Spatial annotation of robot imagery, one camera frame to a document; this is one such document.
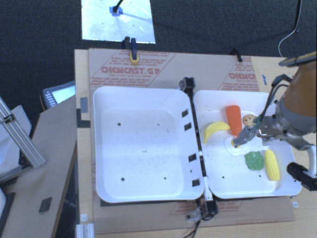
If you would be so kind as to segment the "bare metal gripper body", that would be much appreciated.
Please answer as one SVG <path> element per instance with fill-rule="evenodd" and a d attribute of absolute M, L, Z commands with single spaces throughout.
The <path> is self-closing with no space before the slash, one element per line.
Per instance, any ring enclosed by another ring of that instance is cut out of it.
<path fill-rule="evenodd" d="M 256 129 L 256 136 L 263 140 L 279 139 L 290 145 L 306 145 L 304 135 L 304 132 L 296 129 L 284 117 L 278 115 L 265 116 L 259 128 Z"/>

